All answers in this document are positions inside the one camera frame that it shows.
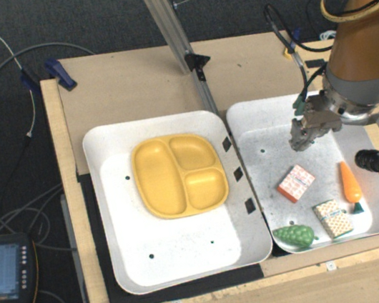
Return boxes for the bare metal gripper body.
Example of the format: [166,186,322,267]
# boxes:
[297,81,379,139]

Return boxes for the white plastic tray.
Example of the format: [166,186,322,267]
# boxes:
[223,77,379,262]
[79,99,279,301]

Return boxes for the orange patterned carton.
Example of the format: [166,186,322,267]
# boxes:
[273,161,320,207]

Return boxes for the orange carrot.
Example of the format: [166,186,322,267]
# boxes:
[338,159,367,217]

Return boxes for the beige patterned carton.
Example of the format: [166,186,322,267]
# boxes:
[310,196,357,243]

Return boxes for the green grapes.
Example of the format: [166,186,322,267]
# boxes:
[271,220,321,254]

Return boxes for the yellow divided plate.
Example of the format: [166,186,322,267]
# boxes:
[127,126,234,225]

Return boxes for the brown cardboard board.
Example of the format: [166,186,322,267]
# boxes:
[51,7,379,303]

